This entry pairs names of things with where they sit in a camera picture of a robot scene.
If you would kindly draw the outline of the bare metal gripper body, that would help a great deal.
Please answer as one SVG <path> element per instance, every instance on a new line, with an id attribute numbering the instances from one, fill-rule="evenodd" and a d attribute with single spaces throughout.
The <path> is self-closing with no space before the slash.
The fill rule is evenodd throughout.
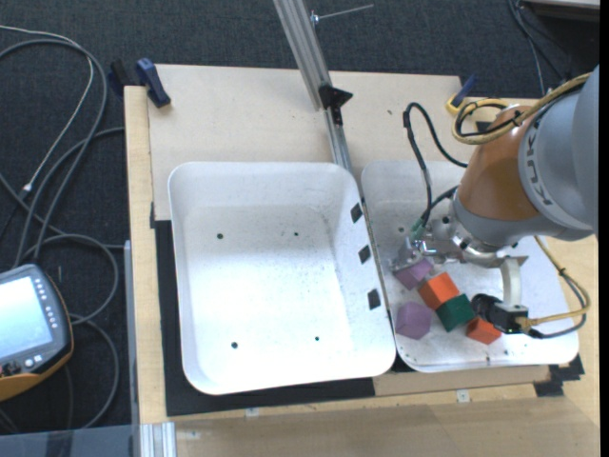
<path id="1" fill-rule="evenodd" d="M 505 256 L 500 248 L 486 245 L 473 237 L 453 217 L 432 220 L 425 228 L 422 240 L 434 244 L 438 255 L 432 258 L 438 264 L 460 262 L 491 268 Z"/>

